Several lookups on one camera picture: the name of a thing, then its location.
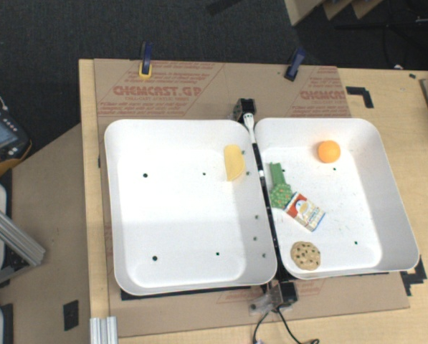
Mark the thin black and white rod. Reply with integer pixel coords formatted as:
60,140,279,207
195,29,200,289
242,111,282,280

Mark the white plastic tray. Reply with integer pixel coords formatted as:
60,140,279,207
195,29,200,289
103,118,278,297
252,117,421,281

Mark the green broccoli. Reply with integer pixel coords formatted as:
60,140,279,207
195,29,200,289
269,161,295,210

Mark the brown cardboard board, red print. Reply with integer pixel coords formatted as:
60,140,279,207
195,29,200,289
92,58,411,338

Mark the red and white carton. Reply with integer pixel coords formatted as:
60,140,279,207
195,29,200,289
282,191,326,233

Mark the orange ball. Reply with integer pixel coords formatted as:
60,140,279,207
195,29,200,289
317,140,342,164

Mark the brown chocolate chip biscuit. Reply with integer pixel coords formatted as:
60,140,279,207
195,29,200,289
290,241,322,272

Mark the black block with thin wires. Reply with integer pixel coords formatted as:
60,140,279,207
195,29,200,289
248,280,300,317
229,97,257,122

